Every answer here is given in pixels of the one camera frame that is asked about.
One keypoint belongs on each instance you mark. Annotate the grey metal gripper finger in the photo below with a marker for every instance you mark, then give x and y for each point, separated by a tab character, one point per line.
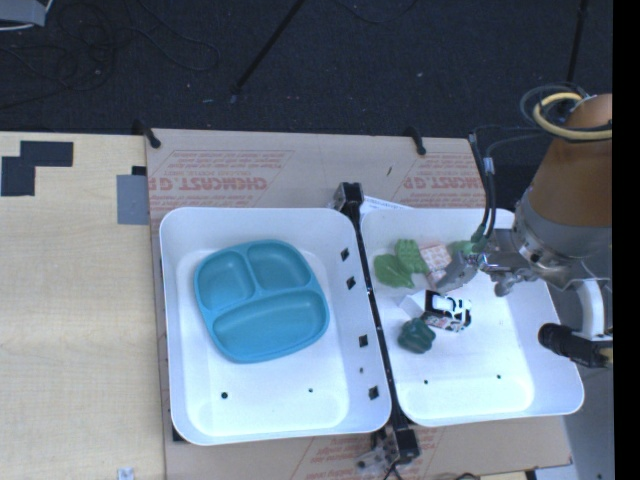
457	273
505	285

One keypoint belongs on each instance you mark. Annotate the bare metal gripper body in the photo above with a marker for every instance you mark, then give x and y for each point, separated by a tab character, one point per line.
510	255

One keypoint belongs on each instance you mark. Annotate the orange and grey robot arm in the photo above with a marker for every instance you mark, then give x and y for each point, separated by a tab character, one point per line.
575	188

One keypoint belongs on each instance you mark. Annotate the black and white carton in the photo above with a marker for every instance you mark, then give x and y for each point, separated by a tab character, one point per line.
450	313

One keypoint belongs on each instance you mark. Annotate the light green toy lettuce leaf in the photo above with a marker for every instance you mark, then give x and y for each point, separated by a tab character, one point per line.
411	255
392	270

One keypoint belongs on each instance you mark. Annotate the white block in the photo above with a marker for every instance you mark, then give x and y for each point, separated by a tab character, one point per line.
412	304

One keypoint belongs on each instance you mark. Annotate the dark green toy pepper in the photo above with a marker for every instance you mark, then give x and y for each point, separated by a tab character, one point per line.
416	335

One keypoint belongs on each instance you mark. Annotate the white plastic tray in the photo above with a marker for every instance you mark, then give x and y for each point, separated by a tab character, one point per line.
280	398
475	368

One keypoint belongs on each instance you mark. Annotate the thin black rod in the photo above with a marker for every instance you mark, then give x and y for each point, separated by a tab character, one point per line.
372	298

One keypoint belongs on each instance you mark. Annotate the white paper sheet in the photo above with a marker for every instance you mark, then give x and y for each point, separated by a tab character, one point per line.
385	203

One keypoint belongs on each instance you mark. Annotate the brown cardboard board red print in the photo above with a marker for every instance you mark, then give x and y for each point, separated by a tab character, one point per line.
300	173

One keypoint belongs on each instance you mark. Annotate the blue divided plate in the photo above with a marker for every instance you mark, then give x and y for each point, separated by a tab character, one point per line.
260	303

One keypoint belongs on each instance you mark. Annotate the black cylinder on white bracket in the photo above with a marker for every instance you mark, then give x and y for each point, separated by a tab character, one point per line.
570	345

